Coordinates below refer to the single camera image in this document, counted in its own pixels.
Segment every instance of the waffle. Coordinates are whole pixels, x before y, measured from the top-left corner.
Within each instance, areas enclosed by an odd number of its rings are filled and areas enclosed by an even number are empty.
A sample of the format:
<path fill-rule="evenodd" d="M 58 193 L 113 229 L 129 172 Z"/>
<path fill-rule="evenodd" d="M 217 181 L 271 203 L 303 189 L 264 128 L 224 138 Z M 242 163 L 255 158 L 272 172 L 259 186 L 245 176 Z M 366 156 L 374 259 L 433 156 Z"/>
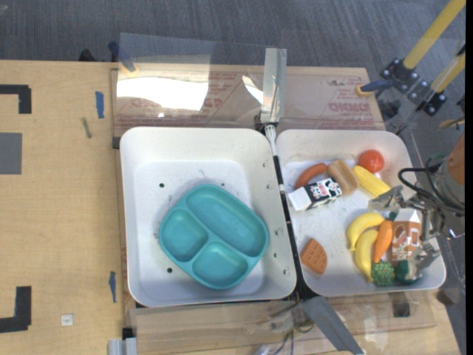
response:
<path fill-rule="evenodd" d="M 327 254 L 319 242 L 310 238 L 301 253 L 301 261 L 302 264 L 322 275 L 327 267 Z"/>

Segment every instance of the yellow banana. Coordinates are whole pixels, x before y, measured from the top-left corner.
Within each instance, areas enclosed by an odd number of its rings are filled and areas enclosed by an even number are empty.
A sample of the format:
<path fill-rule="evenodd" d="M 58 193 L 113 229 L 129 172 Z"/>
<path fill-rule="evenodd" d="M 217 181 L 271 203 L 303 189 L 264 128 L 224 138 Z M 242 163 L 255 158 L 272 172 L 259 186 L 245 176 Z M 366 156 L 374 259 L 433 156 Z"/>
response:
<path fill-rule="evenodd" d="M 384 221 L 384 217 L 376 212 L 366 212 L 360 214 L 348 226 L 347 236 L 350 241 L 350 250 L 355 251 L 355 244 L 360 235 L 371 226 L 379 226 Z"/>
<path fill-rule="evenodd" d="M 355 264 L 366 275 L 371 283 L 371 248 L 378 237 L 378 230 L 368 230 L 364 232 L 358 242 L 355 250 Z"/>

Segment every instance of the tomato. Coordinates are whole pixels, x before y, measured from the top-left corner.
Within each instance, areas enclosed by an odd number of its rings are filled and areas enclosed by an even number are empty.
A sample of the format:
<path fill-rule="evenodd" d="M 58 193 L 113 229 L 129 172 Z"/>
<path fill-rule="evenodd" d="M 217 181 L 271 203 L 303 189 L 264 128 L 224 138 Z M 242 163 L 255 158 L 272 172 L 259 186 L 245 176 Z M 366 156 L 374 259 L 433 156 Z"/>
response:
<path fill-rule="evenodd" d="M 377 150 L 367 150 L 360 155 L 358 164 L 374 174 L 383 169 L 384 158 Z"/>

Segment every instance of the teal plate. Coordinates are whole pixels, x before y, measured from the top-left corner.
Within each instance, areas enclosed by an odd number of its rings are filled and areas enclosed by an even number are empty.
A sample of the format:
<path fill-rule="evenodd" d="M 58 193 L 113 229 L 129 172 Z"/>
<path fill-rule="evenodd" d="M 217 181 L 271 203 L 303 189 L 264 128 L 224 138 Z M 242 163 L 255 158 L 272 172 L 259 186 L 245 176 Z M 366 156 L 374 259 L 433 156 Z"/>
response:
<path fill-rule="evenodd" d="M 199 283 L 217 290 L 238 285 L 268 247 L 265 223 L 244 203 L 212 186 L 198 186 L 164 217 L 165 254 Z"/>

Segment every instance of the chocolate milk carton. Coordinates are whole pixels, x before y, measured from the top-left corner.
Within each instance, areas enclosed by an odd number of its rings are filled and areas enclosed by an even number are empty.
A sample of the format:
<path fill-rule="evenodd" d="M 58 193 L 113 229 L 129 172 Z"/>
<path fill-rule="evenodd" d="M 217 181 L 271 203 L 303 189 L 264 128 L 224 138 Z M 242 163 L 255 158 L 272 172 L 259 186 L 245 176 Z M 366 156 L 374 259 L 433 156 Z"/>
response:
<path fill-rule="evenodd" d="M 415 209 L 400 209 L 394 219 L 392 260 L 408 260 L 421 244 L 421 219 Z"/>

